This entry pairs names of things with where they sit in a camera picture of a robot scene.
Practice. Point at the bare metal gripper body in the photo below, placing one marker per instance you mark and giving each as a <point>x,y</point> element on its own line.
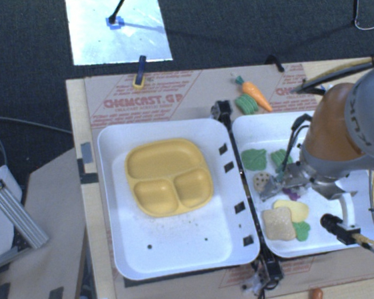
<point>295,176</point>

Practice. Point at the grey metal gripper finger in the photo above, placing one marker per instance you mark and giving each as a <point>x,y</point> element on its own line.
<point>269,192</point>
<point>273,180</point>

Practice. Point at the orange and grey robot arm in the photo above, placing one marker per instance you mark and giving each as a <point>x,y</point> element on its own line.
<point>355,126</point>

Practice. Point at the tan chocolate chip biscuit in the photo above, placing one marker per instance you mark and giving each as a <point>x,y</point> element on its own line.
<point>260,181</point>

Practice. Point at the purple grapes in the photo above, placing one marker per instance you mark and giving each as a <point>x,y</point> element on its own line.
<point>293,194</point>

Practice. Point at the green pea pod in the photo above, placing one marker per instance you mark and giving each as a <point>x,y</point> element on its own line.
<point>246,104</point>
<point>279,159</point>

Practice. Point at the thin black rod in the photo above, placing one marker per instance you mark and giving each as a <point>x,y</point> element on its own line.
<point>244,179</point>

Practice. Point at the tan bread slice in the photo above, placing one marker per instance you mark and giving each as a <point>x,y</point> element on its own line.
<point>277,225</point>

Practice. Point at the yellow potato crisp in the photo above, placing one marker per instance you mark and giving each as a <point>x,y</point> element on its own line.
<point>299,210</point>

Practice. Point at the small green lettuce leaf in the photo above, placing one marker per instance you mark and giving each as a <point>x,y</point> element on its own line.
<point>303,231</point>

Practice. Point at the white plastic tray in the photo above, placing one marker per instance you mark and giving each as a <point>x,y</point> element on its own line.
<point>321,234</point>
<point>184,239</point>

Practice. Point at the orange carrot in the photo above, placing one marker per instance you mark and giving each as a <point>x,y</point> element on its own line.
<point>256,93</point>

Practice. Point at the yellow divided plate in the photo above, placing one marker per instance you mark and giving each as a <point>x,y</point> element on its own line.
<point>162,168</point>

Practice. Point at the orange sausage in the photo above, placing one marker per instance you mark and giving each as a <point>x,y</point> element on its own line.
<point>315,298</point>

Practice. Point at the brown cardboard board red print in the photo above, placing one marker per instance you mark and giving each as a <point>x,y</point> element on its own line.
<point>167,94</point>

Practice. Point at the black cylinder on white bracket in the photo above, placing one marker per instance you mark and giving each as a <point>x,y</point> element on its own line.
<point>336,225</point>

